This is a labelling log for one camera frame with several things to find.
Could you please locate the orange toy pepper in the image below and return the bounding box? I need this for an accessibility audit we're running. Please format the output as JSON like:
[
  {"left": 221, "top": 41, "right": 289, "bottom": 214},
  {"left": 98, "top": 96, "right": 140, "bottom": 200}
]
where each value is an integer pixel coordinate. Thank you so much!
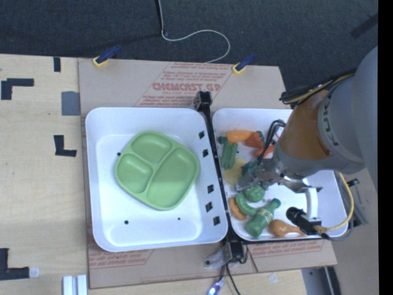
[{"left": 225, "top": 129, "right": 255, "bottom": 143}]

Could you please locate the yellow round toy slice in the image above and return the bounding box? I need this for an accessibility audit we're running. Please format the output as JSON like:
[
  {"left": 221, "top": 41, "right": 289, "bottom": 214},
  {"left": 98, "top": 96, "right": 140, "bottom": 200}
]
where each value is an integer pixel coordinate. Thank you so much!
[{"left": 222, "top": 157, "right": 248, "bottom": 186}]

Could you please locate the black cylinder on white bracket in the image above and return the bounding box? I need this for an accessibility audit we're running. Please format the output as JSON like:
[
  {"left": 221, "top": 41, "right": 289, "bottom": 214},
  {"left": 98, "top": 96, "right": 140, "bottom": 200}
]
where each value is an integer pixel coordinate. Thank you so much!
[{"left": 286, "top": 186, "right": 324, "bottom": 237}]

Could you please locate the brown cardboard board red print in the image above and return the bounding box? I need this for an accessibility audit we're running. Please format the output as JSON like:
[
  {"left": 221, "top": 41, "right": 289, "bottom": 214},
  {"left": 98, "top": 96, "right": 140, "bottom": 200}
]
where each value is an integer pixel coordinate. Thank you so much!
[{"left": 77, "top": 57, "right": 338, "bottom": 289}]

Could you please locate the green toy broccoli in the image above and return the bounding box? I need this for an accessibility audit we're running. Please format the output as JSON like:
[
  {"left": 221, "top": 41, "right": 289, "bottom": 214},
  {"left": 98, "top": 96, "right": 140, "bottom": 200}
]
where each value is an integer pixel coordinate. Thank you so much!
[{"left": 242, "top": 184, "right": 267, "bottom": 203}]

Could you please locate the black block with thin wires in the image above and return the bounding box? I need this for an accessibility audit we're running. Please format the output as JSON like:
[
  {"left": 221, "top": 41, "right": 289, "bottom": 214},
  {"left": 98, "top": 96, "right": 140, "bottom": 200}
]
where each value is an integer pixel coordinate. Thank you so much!
[
  {"left": 220, "top": 240, "right": 246, "bottom": 263},
  {"left": 193, "top": 90, "right": 214, "bottom": 112}
]

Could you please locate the orange toy pear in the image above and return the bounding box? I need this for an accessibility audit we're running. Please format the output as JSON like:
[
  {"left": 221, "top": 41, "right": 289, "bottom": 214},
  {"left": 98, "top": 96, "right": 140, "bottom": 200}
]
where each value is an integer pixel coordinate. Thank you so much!
[{"left": 268, "top": 219, "right": 306, "bottom": 238}]

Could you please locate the green toy bottle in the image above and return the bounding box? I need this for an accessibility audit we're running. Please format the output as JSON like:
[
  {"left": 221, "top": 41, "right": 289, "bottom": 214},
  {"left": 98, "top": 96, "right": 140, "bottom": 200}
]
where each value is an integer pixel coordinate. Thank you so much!
[{"left": 244, "top": 198, "right": 282, "bottom": 238}]

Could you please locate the orange toy carrot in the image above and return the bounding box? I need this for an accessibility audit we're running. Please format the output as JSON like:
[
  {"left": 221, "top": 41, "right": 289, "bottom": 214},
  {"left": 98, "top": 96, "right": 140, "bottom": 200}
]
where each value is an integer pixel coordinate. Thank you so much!
[
  {"left": 244, "top": 130, "right": 266, "bottom": 149},
  {"left": 254, "top": 144, "right": 276, "bottom": 160}
]

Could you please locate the green toy cucumber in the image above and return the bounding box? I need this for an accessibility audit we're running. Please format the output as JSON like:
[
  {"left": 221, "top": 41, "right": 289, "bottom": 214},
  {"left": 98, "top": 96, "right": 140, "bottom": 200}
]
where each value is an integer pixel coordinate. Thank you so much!
[{"left": 235, "top": 192, "right": 258, "bottom": 217}]

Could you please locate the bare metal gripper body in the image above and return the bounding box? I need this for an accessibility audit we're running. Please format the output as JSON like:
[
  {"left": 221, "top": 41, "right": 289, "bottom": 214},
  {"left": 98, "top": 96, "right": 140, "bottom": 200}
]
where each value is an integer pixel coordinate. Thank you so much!
[{"left": 244, "top": 159, "right": 305, "bottom": 193}]

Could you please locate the white plastic tray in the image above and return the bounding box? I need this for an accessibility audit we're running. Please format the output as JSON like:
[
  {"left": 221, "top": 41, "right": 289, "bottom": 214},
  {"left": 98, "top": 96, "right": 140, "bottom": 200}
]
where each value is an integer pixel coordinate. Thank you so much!
[
  {"left": 85, "top": 106, "right": 229, "bottom": 253},
  {"left": 211, "top": 108, "right": 350, "bottom": 243}
]

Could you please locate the green divided plate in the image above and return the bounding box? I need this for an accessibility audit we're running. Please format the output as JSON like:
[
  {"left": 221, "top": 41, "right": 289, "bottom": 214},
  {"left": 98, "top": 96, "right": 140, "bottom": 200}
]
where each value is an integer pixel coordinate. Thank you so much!
[{"left": 114, "top": 130, "right": 201, "bottom": 211}]

